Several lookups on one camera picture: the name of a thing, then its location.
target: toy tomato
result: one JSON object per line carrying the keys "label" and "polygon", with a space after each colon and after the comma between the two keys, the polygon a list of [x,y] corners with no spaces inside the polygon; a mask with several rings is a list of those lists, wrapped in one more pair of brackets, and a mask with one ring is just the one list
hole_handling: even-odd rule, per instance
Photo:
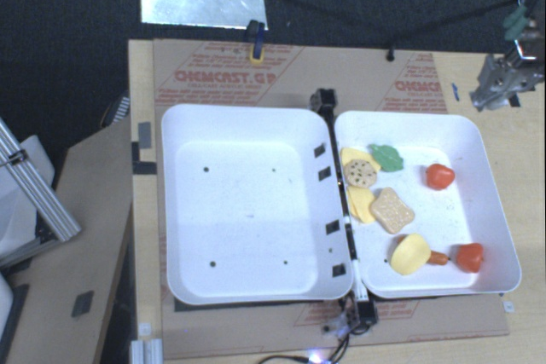
{"label": "toy tomato", "polygon": [[435,190],[443,190],[455,181],[455,172],[441,164],[432,164],[427,168],[427,185]]}
{"label": "toy tomato", "polygon": [[469,273],[478,273],[483,259],[484,247],[480,243],[471,243],[461,246],[456,262],[461,269]]}

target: green leaf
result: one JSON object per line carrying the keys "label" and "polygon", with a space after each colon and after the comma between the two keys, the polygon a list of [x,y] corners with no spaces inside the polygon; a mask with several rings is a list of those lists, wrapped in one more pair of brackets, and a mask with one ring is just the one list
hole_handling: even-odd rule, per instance
{"label": "green leaf", "polygon": [[400,157],[398,150],[396,150],[394,147],[370,144],[369,148],[372,149],[372,155],[380,164],[382,170],[397,171],[403,169],[404,160],[402,157]]}

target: tray with toy food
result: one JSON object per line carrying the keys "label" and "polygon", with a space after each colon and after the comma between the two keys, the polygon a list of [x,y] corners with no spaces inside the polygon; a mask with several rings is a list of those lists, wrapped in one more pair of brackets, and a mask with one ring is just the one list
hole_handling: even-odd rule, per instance
{"label": "tray with toy food", "polygon": [[[167,110],[167,281],[176,298],[197,305],[336,299],[359,277],[384,298],[518,285],[514,245],[469,120],[347,112],[334,132],[331,125],[308,109]],[[434,184],[449,174],[427,184],[433,164],[454,171],[445,189]],[[457,262],[472,243],[483,250],[477,273]],[[444,265],[428,263],[433,254]]]}

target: black fabric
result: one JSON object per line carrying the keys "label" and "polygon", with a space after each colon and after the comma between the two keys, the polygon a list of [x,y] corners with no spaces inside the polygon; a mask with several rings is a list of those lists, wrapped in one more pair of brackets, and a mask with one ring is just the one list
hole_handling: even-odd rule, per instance
{"label": "black fabric", "polygon": [[[513,0],[265,0],[268,43],[502,52]],[[54,157],[127,88],[131,38],[243,39],[140,22],[140,0],[0,0],[0,117]]]}

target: white tray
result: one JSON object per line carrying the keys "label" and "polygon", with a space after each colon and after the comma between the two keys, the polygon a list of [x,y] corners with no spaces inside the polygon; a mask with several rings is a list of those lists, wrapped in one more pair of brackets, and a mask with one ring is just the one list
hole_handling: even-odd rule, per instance
{"label": "white tray", "polygon": [[[455,256],[479,242],[478,274],[455,263],[402,276],[389,263],[397,235],[351,219],[359,276],[384,298],[508,292],[520,265],[478,129],[459,116],[348,112],[339,150],[389,144],[404,169],[372,187],[394,188],[415,211],[400,234],[422,234]],[[167,280],[189,304],[336,299],[353,271],[326,123],[304,109],[178,105],[162,119]],[[453,168],[446,190],[424,183],[432,163]]]}
{"label": "white tray", "polygon": [[[360,259],[360,273],[370,291],[383,298],[412,298],[509,292],[520,283],[521,269],[478,128],[456,115],[347,112],[335,123],[339,148],[368,150],[369,144],[394,146],[404,158],[404,169],[380,171],[372,187],[378,194],[392,187],[415,212],[415,220],[391,235],[374,222],[352,220]],[[456,173],[445,190],[425,183],[433,163]],[[391,269],[397,237],[421,234],[431,249],[455,259],[458,247],[479,242],[484,247],[480,272],[469,274],[455,263],[426,264],[402,276]]]}
{"label": "white tray", "polygon": [[340,191],[317,114],[179,105],[162,119],[162,141],[175,297],[205,304],[349,291]]}

